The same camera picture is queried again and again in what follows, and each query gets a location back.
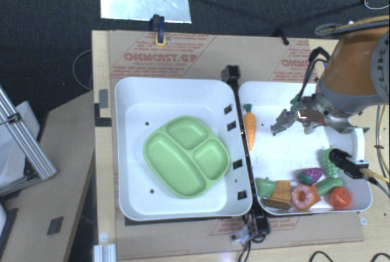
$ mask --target green divided plate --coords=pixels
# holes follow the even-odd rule
[[[229,152],[221,140],[192,116],[173,119],[150,135],[144,157],[166,187],[182,198],[203,194],[230,166]]]

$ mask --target red object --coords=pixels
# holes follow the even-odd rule
[[[338,186],[331,191],[328,202],[335,208],[345,208],[351,203],[352,198],[350,193],[343,187]]]

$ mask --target dark floor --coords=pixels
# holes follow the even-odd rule
[[[382,6],[389,0],[369,0]],[[284,28],[290,37],[313,38],[325,23],[389,14],[373,11],[361,0],[189,0],[192,24],[167,24],[171,32],[270,36]],[[147,30],[147,23],[101,19],[99,0],[0,0],[0,84],[14,104],[29,101],[39,119],[58,105],[86,92],[72,75],[74,59],[91,48],[94,29]],[[80,60],[83,83],[91,76],[91,59]],[[91,195],[80,221],[90,237]],[[71,261],[89,253],[75,249]]]

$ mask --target pink donut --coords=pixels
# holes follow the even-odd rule
[[[291,191],[291,202],[296,208],[306,210],[315,204],[315,195],[310,186],[299,184]]]

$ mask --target white container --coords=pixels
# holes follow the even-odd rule
[[[136,221],[240,216],[252,206],[249,175],[232,89],[218,80],[131,77],[115,88],[119,204]],[[193,116],[225,144],[231,165],[203,195],[174,195],[143,157],[147,137],[168,121]],[[228,124],[236,127],[228,131]]]
[[[39,123],[28,102],[16,107],[31,134],[37,137]],[[26,156],[5,125],[0,126],[0,187],[23,177]]]
[[[253,150],[250,151],[252,172],[255,178],[272,181],[289,180],[291,187],[298,184],[297,173],[305,168],[321,167],[319,156],[321,151],[332,148],[344,150],[356,161],[364,160],[364,135],[362,129],[355,129],[351,134],[340,134],[330,127],[317,127],[310,135],[303,132],[302,124],[295,122],[290,128],[275,136],[270,126],[284,108],[289,109],[290,100],[300,91],[301,83],[281,82],[246,82],[239,89],[240,103],[252,104],[252,112],[256,116],[257,130]],[[304,96],[315,92],[315,84],[306,86]],[[369,183],[364,179],[354,180],[339,170],[338,176],[343,179],[344,187],[350,192],[352,203],[341,211],[363,211],[370,207],[372,194]],[[335,212],[322,200],[309,210],[296,208],[281,210],[261,206],[270,214],[313,214]]]

